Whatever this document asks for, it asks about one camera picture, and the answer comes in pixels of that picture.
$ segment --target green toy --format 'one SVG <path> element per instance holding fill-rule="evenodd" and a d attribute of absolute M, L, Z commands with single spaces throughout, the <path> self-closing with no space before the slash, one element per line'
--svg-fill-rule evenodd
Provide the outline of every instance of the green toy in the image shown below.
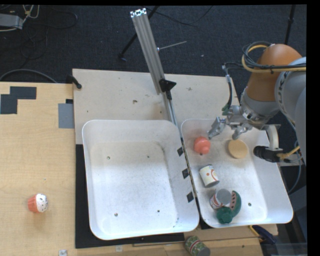
<path fill-rule="evenodd" d="M 216 211 L 216 217 L 221 224 L 230 223 L 240 212 L 241 197 L 238 192 L 232 191 L 230 206 L 223 206 Z"/>

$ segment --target yellow cable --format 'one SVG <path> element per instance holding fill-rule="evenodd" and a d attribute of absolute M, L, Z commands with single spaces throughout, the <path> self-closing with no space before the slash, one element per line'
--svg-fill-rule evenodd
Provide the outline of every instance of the yellow cable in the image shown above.
<path fill-rule="evenodd" d="M 279 157 L 281 160 L 288 158 L 289 156 L 291 156 L 292 154 L 294 154 L 296 151 L 298 151 L 300 149 L 300 146 L 295 147 L 293 150 L 291 150 L 288 153 L 278 153 L 276 154 L 277 157 Z"/>
<path fill-rule="evenodd" d="M 263 45 L 263 44 L 258 44 L 255 45 L 253 47 L 251 47 L 248 50 L 248 53 L 250 53 L 252 50 L 257 49 L 257 48 L 268 48 L 269 46 Z M 307 68 L 306 67 L 287 67 L 287 68 L 276 68 L 277 66 L 274 66 L 275 69 L 272 68 L 268 68 L 268 69 L 254 69 L 254 68 L 250 68 L 247 66 L 246 62 L 245 62 L 245 55 L 242 55 L 242 59 L 241 59 L 241 63 L 243 65 L 243 67 L 252 72 L 252 73 L 270 73 L 271 70 L 273 72 L 283 72 L 283 71 L 306 71 Z"/>
<path fill-rule="evenodd" d="M 252 227 L 252 225 L 249 226 L 249 229 L 252 231 L 252 233 L 254 233 L 257 237 L 260 237 L 260 235 L 258 234 L 257 231 L 255 231 L 255 229 Z"/>

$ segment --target small can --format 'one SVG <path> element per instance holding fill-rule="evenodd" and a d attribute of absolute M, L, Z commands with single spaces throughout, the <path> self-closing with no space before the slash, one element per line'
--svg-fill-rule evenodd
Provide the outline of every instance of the small can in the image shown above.
<path fill-rule="evenodd" d="M 210 249 L 196 235 L 190 236 L 184 243 L 185 249 L 192 256 L 210 256 Z"/>
<path fill-rule="evenodd" d="M 211 164 L 201 168 L 199 173 L 206 188 L 210 188 L 220 182 L 218 175 Z"/>
<path fill-rule="evenodd" d="M 231 202 L 231 193 L 229 190 L 222 188 L 214 193 L 210 198 L 210 205 L 213 209 L 217 210 L 222 206 L 226 206 Z"/>

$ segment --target black clamp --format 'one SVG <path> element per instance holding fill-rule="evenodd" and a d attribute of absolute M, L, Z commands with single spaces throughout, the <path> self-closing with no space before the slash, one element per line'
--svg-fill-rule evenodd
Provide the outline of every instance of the black clamp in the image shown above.
<path fill-rule="evenodd" d="M 70 75 L 70 74 L 68 74 L 68 75 L 66 76 L 65 83 L 66 83 L 66 84 L 75 84 L 75 86 L 76 86 L 78 89 L 81 89 L 81 88 L 82 88 L 82 85 L 77 81 L 77 79 L 76 79 L 73 75 Z"/>
<path fill-rule="evenodd" d="M 168 80 L 165 80 L 165 79 L 161 79 L 159 81 L 159 84 L 160 84 L 160 88 L 161 88 L 161 91 L 164 93 L 166 93 L 166 98 L 168 100 L 172 100 L 172 96 L 171 96 L 171 89 L 173 87 L 175 87 L 175 85 L 177 84 L 176 82 L 172 82 L 172 81 L 168 81 Z"/>

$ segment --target orange ball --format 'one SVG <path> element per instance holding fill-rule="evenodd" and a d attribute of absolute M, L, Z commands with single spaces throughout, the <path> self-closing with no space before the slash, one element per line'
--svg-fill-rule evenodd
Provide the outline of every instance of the orange ball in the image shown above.
<path fill-rule="evenodd" d="M 210 151 L 210 147 L 211 143 L 206 137 L 200 136 L 194 140 L 193 149 L 199 154 L 208 154 Z"/>

